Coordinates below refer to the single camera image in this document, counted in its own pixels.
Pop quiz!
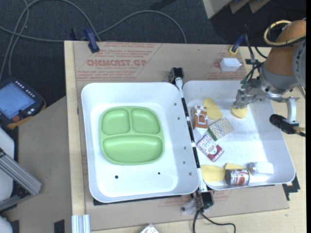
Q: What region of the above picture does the red and white carton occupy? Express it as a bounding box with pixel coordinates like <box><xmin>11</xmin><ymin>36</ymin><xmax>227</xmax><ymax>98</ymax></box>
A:
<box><xmin>196</xmin><ymin>133</ymin><xmax>225</xmax><ymax>163</ymax></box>

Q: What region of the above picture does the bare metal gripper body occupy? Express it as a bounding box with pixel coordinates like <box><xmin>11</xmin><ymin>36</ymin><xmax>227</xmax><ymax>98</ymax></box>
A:
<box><xmin>240</xmin><ymin>78</ymin><xmax>291</xmax><ymax>103</ymax></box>

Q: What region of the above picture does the brown cardboard board red print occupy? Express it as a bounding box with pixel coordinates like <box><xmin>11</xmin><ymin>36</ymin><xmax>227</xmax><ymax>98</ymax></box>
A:
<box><xmin>72</xmin><ymin>41</ymin><xmax>290</xmax><ymax>224</ymax></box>

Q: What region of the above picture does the red and white packet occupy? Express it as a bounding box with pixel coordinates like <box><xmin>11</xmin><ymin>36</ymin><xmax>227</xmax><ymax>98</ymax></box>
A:
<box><xmin>139</xmin><ymin>223</ymin><xmax>161</xmax><ymax>233</ymax></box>

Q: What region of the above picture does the white bottle with grey cap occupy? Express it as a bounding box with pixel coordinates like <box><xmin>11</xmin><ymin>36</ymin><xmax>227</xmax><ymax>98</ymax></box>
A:
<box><xmin>247</xmin><ymin>161</ymin><xmax>275</xmax><ymax>175</ymax></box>

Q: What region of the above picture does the white plastic bottle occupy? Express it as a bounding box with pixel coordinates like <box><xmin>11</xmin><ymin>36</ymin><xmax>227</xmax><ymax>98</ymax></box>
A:
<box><xmin>219</xmin><ymin>57</ymin><xmax>243</xmax><ymax>72</ymax></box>

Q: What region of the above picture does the green patterned carton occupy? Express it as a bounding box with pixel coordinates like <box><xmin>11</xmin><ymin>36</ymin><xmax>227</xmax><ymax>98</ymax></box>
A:
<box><xmin>207</xmin><ymin>117</ymin><xmax>235</xmax><ymax>141</ymax></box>

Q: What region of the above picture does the red and white can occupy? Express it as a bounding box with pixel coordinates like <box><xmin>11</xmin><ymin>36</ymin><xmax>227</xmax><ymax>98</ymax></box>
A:
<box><xmin>224</xmin><ymin>168</ymin><xmax>251</xmax><ymax>186</ymax></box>

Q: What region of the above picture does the white plastic tray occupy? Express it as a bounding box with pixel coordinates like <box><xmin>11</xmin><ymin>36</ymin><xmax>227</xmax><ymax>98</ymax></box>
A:
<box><xmin>182</xmin><ymin>80</ymin><xmax>296</xmax><ymax>191</ymax></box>
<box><xmin>81</xmin><ymin>82</ymin><xmax>201</xmax><ymax>203</ymax></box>

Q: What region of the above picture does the thin black and white rod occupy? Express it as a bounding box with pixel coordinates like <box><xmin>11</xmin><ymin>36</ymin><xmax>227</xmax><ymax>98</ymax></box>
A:
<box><xmin>175</xmin><ymin>77</ymin><xmax>204</xmax><ymax>192</ymax></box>

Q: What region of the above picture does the orange and white carton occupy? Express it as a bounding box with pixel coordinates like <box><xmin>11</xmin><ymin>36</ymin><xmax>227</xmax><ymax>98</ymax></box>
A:
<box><xmin>190</xmin><ymin>105</ymin><xmax>209</xmax><ymax>135</ymax></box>

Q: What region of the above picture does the green divided plate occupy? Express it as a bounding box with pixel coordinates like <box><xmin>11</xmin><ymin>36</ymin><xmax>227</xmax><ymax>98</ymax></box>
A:
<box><xmin>99</xmin><ymin>106</ymin><xmax>166</xmax><ymax>166</ymax></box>

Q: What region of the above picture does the black cylinder on white bracket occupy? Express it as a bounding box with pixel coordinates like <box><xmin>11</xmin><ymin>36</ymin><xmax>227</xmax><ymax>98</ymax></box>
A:
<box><xmin>269</xmin><ymin>97</ymin><xmax>302</xmax><ymax>134</ymax></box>

